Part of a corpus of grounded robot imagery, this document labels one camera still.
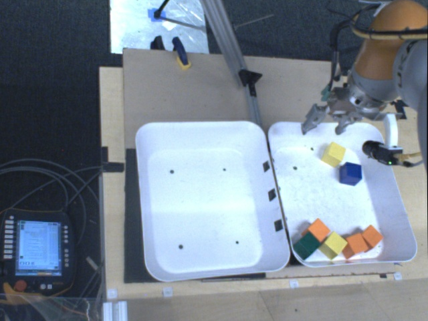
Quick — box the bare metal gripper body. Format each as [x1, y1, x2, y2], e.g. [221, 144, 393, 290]
[326, 86, 389, 121]

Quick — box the yellow cube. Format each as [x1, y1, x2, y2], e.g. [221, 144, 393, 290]
[318, 231, 348, 260]
[321, 141, 346, 169]

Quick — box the blue cube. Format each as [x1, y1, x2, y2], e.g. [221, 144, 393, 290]
[338, 161, 363, 187]

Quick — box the white plastic tray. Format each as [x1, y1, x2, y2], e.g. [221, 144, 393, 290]
[267, 121, 418, 268]
[134, 120, 291, 283]

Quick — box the orange cube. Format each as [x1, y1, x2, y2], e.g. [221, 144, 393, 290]
[341, 232, 370, 259]
[302, 217, 332, 243]
[361, 225, 384, 253]

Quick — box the brown cardboard board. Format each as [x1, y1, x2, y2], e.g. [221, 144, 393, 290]
[122, 47, 407, 280]

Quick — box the green cube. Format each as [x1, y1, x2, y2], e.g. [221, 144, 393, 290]
[293, 231, 322, 261]

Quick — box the black cylinder on white bracket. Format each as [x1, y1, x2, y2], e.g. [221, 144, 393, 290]
[362, 113, 404, 166]

